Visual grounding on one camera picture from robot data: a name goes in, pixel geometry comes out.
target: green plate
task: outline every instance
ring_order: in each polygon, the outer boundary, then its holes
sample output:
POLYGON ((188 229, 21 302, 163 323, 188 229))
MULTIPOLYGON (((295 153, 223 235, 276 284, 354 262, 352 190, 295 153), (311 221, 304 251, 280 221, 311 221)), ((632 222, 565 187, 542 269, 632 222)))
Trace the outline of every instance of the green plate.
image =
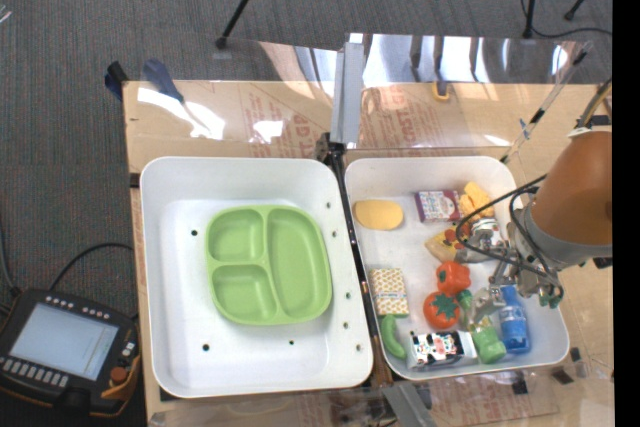
POLYGON ((299 208, 252 205, 219 212, 207 226, 206 259, 211 298, 234 322, 305 322, 331 302, 322 233, 299 208))

